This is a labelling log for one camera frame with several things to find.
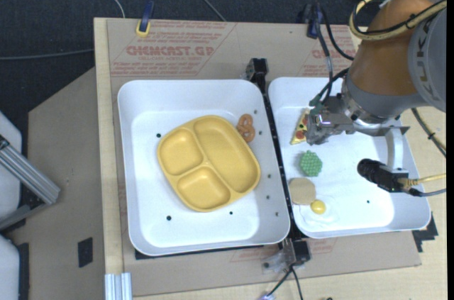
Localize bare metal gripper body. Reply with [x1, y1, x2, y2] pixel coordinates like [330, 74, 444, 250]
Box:
[307, 95, 388, 137]

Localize pizza slice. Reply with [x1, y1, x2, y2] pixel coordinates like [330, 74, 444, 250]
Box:
[290, 107, 314, 146]

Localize green grapes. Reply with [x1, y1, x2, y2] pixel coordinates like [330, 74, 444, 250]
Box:
[299, 150, 324, 178]

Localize thin black rod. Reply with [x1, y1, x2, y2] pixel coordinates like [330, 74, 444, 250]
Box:
[260, 78, 296, 243]

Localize white plastic tray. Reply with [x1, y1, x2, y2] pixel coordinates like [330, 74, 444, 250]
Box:
[267, 77, 433, 240]
[116, 79, 292, 257]

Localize tan round biscuit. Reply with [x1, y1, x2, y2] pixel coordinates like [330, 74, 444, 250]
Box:
[287, 177, 317, 206]

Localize orange pretzel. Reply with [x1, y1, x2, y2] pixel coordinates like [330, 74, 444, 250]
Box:
[236, 113, 257, 144]

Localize white fried egg yellow yolk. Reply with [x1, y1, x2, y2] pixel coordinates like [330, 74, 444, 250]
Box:
[299, 197, 341, 229]

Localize yellow divided plate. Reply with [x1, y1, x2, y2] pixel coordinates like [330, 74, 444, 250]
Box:
[156, 114, 262, 213]

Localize brown cardboard board red print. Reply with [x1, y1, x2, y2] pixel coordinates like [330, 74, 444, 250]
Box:
[106, 18, 423, 296]

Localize black cylinder on white bracket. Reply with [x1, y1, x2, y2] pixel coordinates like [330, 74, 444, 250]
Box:
[357, 126, 411, 194]

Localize black block with thin wires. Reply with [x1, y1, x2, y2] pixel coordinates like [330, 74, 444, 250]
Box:
[290, 240, 313, 265]
[245, 57, 268, 83]

